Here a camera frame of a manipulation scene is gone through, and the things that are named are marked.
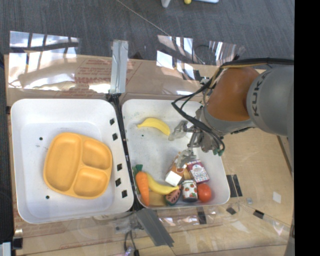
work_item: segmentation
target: orange carrot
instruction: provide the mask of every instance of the orange carrot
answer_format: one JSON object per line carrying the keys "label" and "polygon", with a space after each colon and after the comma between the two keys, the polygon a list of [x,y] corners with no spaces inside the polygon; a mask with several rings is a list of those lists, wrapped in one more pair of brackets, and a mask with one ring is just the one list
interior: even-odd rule
{"label": "orange carrot", "polygon": [[148,176],[143,171],[138,171],[135,175],[135,181],[140,191],[143,202],[146,206],[149,205],[149,184],[148,184]]}

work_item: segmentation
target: toy banana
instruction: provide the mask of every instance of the toy banana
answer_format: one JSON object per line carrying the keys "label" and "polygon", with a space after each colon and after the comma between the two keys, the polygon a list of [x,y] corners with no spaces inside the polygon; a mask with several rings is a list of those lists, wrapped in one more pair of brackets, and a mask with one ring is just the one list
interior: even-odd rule
{"label": "toy banana", "polygon": [[169,126],[162,120],[154,117],[146,118],[142,123],[137,125],[138,128],[140,127],[154,127],[163,132],[165,135],[170,135],[170,128]]}
{"label": "toy banana", "polygon": [[154,178],[146,172],[147,178],[148,178],[148,186],[149,188],[158,194],[161,195],[168,195],[174,190],[178,190],[179,186],[167,186],[167,185],[162,185],[158,183],[157,181],[154,180]]}

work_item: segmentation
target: strawberry jam can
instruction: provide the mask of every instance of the strawberry jam can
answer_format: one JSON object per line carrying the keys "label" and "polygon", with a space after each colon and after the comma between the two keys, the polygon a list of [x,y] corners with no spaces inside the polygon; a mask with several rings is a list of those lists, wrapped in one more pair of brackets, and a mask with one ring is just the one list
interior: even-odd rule
{"label": "strawberry jam can", "polygon": [[193,179],[182,182],[182,201],[193,203],[198,200],[197,183]]}

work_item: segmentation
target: red tomato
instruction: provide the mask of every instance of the red tomato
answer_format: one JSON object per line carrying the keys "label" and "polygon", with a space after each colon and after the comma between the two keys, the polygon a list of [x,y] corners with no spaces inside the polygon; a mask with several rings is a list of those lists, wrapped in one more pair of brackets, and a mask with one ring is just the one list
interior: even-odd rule
{"label": "red tomato", "polygon": [[211,193],[211,188],[209,187],[209,185],[205,184],[205,183],[201,183],[197,186],[197,190],[198,190],[198,199],[201,202],[208,202],[211,197],[212,197],[212,193]]}

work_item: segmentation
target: white tray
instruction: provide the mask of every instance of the white tray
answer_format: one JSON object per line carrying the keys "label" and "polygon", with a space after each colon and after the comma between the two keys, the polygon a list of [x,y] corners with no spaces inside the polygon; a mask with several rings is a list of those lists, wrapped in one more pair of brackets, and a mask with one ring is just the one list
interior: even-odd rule
{"label": "white tray", "polygon": [[[171,132],[185,120],[171,105],[172,100],[157,99],[130,99],[122,106],[123,122],[128,145],[130,164],[132,167],[142,164],[142,170],[149,172],[153,178],[164,185],[165,175],[170,167],[175,155],[187,149],[187,144],[191,138],[191,132],[185,137],[168,140],[168,136],[155,128],[138,128],[146,118],[158,118],[167,123]],[[183,110],[190,116],[196,115],[196,110],[200,103],[190,101],[184,105]],[[194,153],[203,163],[210,180],[207,184],[211,187],[213,197],[210,201],[187,203],[181,199],[172,207],[194,207],[206,205],[222,205],[230,198],[230,188],[228,185],[226,172],[220,156],[214,155],[212,151],[204,153],[200,148],[195,148]]]}
{"label": "white tray", "polygon": [[[11,128],[17,209],[26,222],[39,224],[117,214],[133,205],[118,120],[107,101],[21,99],[11,108]],[[46,185],[43,168],[47,151],[53,138],[62,132],[92,137],[111,149],[111,179],[100,197],[80,199],[55,192]]]}

